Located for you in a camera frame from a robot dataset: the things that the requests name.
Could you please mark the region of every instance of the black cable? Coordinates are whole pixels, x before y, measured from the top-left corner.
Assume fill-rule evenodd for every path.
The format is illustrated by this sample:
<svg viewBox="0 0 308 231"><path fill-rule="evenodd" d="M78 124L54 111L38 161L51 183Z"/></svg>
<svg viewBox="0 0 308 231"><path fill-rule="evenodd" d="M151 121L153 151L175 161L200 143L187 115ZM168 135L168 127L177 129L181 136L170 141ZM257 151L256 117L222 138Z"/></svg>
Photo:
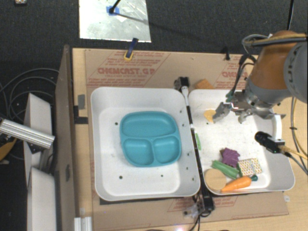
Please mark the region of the black cable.
<svg viewBox="0 0 308 231"><path fill-rule="evenodd" d="M238 69L238 71L237 71L237 75L236 75L236 79L235 79L234 86L233 86L233 88L231 89L231 96L234 95L235 90L236 90L236 87L237 87L237 84L238 84L238 82L239 82L239 80L240 80L240 78L241 78L241 76L242 76L243 70L244 70L244 68L245 68L247 65L254 65L254 64L252 64L252 63L245 63L245 64L239 66L239 69Z"/></svg>
<svg viewBox="0 0 308 231"><path fill-rule="evenodd" d="M5 109L6 109L6 116L8 115L8 100L6 98L6 94L5 92L3 92L3 98L4 98L4 105L5 105Z"/></svg>
<svg viewBox="0 0 308 231"><path fill-rule="evenodd" d="M247 52L247 54L250 54L248 49L245 46L245 43L244 43L246 40L248 40L248 39L266 39L266 38L268 39L268 36L260 35L260 34L252 34L252 35L249 35L249 36L243 38L242 39L242 45L244 47L244 50Z"/></svg>
<svg viewBox="0 0 308 231"><path fill-rule="evenodd" d="M274 44L290 44L290 43L300 43L300 42L306 42L307 38L283 38L283 39L277 39L277 40L269 40L265 42L252 42L249 43L250 47L264 47L268 45L274 45Z"/></svg>
<svg viewBox="0 0 308 231"><path fill-rule="evenodd" d="M47 158L47 163L46 163L47 166L49 165L49 160L50 160L51 157L53 157L53 155L54 155L54 153L52 153L51 155L49 155L49 157Z"/></svg>
<svg viewBox="0 0 308 231"><path fill-rule="evenodd" d="M199 223L198 226L198 230L200 229L200 215L198 215L196 222L194 223L194 225L191 227L191 229L189 229L189 231L193 231L194 228L197 226L197 224Z"/></svg>
<svg viewBox="0 0 308 231"><path fill-rule="evenodd" d="M291 0L290 1L290 8L289 8L289 17L288 17L287 30L290 30L292 16L293 16L293 9L294 9L294 0Z"/></svg>
<svg viewBox="0 0 308 231"><path fill-rule="evenodd" d="M45 81L47 81L47 82L50 82L50 83L52 83L53 85L56 85L55 82L53 82L52 80L50 80L50 79L48 79L48 78L45 78L45 77L34 76L34 77L27 77L27 78L24 78L24 79L20 80L17 84L15 84L15 86L13 87L13 89L12 89L12 91L11 91L11 94L10 94L10 105L9 105L9 106L11 106L11 103L12 103L12 96L13 96L13 93L14 93L16 87L17 87L20 83L22 83L22 82L24 82L24 81L26 81L26 80L29 80L29 79L41 79L41 80L45 80Z"/></svg>
<svg viewBox="0 0 308 231"><path fill-rule="evenodd" d="M201 213L200 216L201 216L202 218L206 218L206 217L208 217L209 215L211 215L211 213L207 213L206 215L204 215L203 213Z"/></svg>
<svg viewBox="0 0 308 231"><path fill-rule="evenodd" d="M25 159L23 159L22 157L18 157L18 156L15 156L13 155L12 153L9 153L9 155L17 160L20 160L20 161L24 161Z"/></svg>
<svg viewBox="0 0 308 231"><path fill-rule="evenodd" d="M5 115L5 114L2 113L2 112L0 112L0 116L1 116L1 118L4 118L4 119L7 119L7 118L8 118L7 115Z"/></svg>
<svg viewBox="0 0 308 231"><path fill-rule="evenodd" d="M199 218L198 218L198 231L200 230L200 219L201 219L201 217L199 216Z"/></svg>
<svg viewBox="0 0 308 231"><path fill-rule="evenodd" d="M13 108L13 103L14 103L14 101L15 101L18 97L20 97L20 96L22 96L22 95L24 95L24 94L28 94L28 93L40 93L40 94L47 95L47 96L49 96L49 97L51 97L51 98L53 97L51 94L49 94L49 93L47 93L47 92L44 92L44 91L40 91L40 90L28 90L28 91L24 91L24 92L22 92L22 93L19 93L18 95L16 95L16 96L11 100L10 105L9 105L9 109L12 110L13 115L14 115L14 116L10 116L10 119L11 119L11 120L14 120L14 117L16 117L18 120L20 120L21 122L23 122L23 120L19 117L19 114L22 113L22 112L24 112L25 110L22 110L22 112L16 113L16 112L14 111L14 108Z"/></svg>
<svg viewBox="0 0 308 231"><path fill-rule="evenodd" d="M5 88L7 88L13 81L15 81L16 79L18 79L20 76L26 75L26 74L31 73L31 72L34 72L34 71L44 71L44 70L53 71L53 72L59 73L58 70L55 70L55 69L52 69L52 68L35 68L35 69L31 69L31 70L25 71L25 72L23 72L23 73L17 75L16 77L14 77L13 79L11 79L11 80L9 81L9 83L7 83L4 87L2 87L2 88L0 89L0 93L1 93L2 91L4 91Z"/></svg>

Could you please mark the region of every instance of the cardboard surface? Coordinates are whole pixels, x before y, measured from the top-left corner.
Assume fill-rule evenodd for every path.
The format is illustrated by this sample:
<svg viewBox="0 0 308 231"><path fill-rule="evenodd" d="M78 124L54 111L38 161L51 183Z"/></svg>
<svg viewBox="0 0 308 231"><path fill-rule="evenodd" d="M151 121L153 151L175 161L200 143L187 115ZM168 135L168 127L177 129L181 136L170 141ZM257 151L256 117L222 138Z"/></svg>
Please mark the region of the cardboard surface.
<svg viewBox="0 0 308 231"><path fill-rule="evenodd" d="M135 58L135 60L140 59L139 65L134 63L135 65L125 65L124 67L120 65L122 64L122 53L124 51L73 49L74 105L78 105L79 95L85 95L86 100L86 106L79 110L79 115L88 116L89 101L87 99L91 91L99 86L117 86L125 83L125 85L123 84L124 86L130 87L172 88L175 79L180 76L188 76L192 85L191 89L194 84L204 78L215 88L229 89L233 86L237 62L240 57L232 55L231 61L227 62L224 61L224 55L222 54L161 52L156 55L156 52L150 52L152 55L154 54L154 57L152 57L153 64L149 64L149 62L142 64L142 55L149 52L143 53L141 51L139 57ZM108 61L114 61L117 65L109 66L107 65ZM108 73L108 71L114 71L108 70L108 68L116 68L116 71L119 69L119 71L123 72ZM239 89L244 87L241 85L244 85L243 79L240 81ZM76 141L82 140L79 136L87 140L86 132L88 130L88 125L76 124ZM191 227L194 220L184 218L182 211L192 205L192 198L101 205L93 187L94 163L92 155L89 154L92 146L91 139L89 139L88 148L86 148L87 145L87 142L83 142L81 146L78 145L78 142L76 144L79 214L81 216L93 216L94 230L135 230L137 228L149 229L150 227L167 225L176 225L176 227L186 227L187 229ZM306 192L301 193L303 197L307 195ZM229 228L231 230L232 227L236 230L271 230L262 227L256 229L256 227L259 226L260 222L267 223L269 227L281 227L281 220L288 221L288 216L286 216L288 209L282 192L217 197L215 198L215 204L216 210L209 217L201 220L202 222L207 222L207 224L204 224L207 230L210 228L214 230ZM258 217L271 216L281 216L277 218L280 221L273 222L271 219L258 219ZM241 224L239 226L239 219L246 219L247 225ZM304 225L305 223L298 224L299 227L304 227ZM164 227L164 230L174 229L175 226L171 229Z"/></svg>

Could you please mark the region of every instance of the blue divided plate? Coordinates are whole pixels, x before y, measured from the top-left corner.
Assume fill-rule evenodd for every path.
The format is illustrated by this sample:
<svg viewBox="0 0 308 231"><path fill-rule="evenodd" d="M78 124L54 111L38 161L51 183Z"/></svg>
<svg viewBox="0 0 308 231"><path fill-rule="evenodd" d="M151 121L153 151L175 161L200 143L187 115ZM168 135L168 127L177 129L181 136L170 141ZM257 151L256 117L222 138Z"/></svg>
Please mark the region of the blue divided plate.
<svg viewBox="0 0 308 231"><path fill-rule="evenodd" d="M164 112L127 114L121 120L120 138L125 158L137 167L172 164L181 155L177 123Z"/></svg>

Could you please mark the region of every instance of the yellow clip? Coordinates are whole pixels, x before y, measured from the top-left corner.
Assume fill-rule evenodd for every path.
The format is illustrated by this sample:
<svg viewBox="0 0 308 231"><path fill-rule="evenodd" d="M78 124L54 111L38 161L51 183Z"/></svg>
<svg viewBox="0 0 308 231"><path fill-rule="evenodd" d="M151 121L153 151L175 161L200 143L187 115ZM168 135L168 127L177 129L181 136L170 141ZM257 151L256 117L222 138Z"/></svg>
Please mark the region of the yellow clip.
<svg viewBox="0 0 308 231"><path fill-rule="evenodd" d="M124 54L124 60L129 62L133 58L134 52L130 54L130 57L127 57L127 53L128 51L126 51Z"/></svg>

